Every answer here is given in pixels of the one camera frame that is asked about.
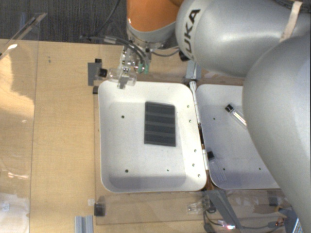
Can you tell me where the white plastic tray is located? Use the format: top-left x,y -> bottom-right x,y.
97,80 -> 207,194
195,83 -> 280,190

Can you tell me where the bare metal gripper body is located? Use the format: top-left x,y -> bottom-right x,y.
118,43 -> 152,76

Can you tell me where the dark grey ribbed pad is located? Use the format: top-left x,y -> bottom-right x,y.
143,101 -> 177,148

